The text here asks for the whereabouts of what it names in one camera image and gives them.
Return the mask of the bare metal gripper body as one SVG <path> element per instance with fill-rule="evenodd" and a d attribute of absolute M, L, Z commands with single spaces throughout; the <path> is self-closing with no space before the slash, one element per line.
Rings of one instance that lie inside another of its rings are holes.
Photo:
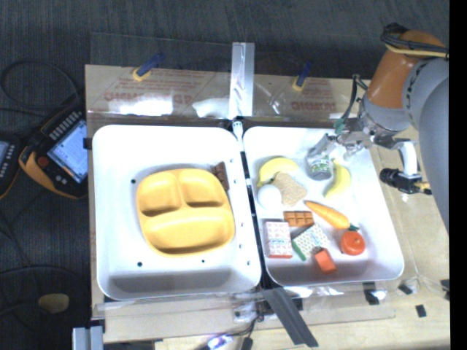
<path fill-rule="evenodd" d="M 393 137 L 398 134 L 398 131 L 385 128 L 367 117 L 339 118 L 334 123 L 334 132 L 340 145 L 347 148 L 392 147 Z"/>

